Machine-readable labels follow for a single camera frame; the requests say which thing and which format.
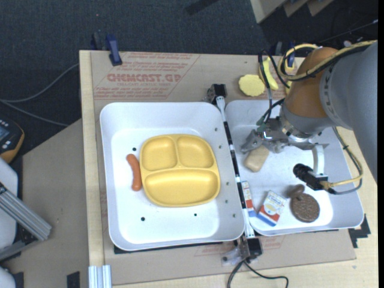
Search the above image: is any beige bread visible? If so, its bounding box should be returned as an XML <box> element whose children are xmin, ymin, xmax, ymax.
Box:
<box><xmin>243</xmin><ymin>145</ymin><xmax>271</xmax><ymax>173</ymax></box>

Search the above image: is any white plastic tray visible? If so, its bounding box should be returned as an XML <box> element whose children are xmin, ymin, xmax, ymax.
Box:
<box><xmin>99</xmin><ymin>101</ymin><xmax>247</xmax><ymax>252</ymax></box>
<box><xmin>224</xmin><ymin>99</ymin><xmax>365</xmax><ymax>237</ymax></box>

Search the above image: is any brown cardboard board red print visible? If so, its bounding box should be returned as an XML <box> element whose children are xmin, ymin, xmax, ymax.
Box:
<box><xmin>89</xmin><ymin>51</ymin><xmax>358</xmax><ymax>285</ymax></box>

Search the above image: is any narrow white red carton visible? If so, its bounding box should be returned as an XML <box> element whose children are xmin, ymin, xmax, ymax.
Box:
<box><xmin>240</xmin><ymin>180</ymin><xmax>257</xmax><ymax>217</ymax></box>

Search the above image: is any orange sausage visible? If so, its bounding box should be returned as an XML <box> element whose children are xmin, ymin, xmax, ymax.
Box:
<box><xmin>125</xmin><ymin>153</ymin><xmax>143</xmax><ymax>192</ymax></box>

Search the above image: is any yellow divided plate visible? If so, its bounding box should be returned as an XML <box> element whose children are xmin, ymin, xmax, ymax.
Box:
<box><xmin>139</xmin><ymin>133</ymin><xmax>221</xmax><ymax>208</ymax></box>

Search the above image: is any black cylinder on white bracket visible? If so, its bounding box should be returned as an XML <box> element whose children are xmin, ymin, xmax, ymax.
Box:
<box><xmin>292</xmin><ymin>142</ymin><xmax>330</xmax><ymax>191</ymax></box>

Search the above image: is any yellow banana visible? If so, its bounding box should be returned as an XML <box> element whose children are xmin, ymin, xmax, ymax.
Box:
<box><xmin>258</xmin><ymin>56</ymin><xmax>280</xmax><ymax>91</ymax></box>

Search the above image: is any thin black and white rod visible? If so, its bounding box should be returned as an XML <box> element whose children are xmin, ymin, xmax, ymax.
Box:
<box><xmin>216</xmin><ymin>95</ymin><xmax>256</xmax><ymax>239</ymax></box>

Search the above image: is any brown round biscuit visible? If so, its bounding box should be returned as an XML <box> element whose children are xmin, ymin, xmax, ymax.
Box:
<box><xmin>289</xmin><ymin>193</ymin><xmax>321</xmax><ymax>224</ymax></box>

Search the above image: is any white red blue carton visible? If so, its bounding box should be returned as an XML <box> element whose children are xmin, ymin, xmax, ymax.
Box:
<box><xmin>256</xmin><ymin>190</ymin><xmax>288</xmax><ymax>227</ymax></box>

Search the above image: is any yellow round biscuit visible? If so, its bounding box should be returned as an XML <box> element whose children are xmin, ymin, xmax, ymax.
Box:
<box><xmin>238</xmin><ymin>74</ymin><xmax>266</xmax><ymax>97</ymax></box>

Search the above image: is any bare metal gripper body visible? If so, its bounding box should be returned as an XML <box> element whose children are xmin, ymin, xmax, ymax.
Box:
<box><xmin>257</xmin><ymin>117</ymin><xmax>319</xmax><ymax>149</ymax></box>

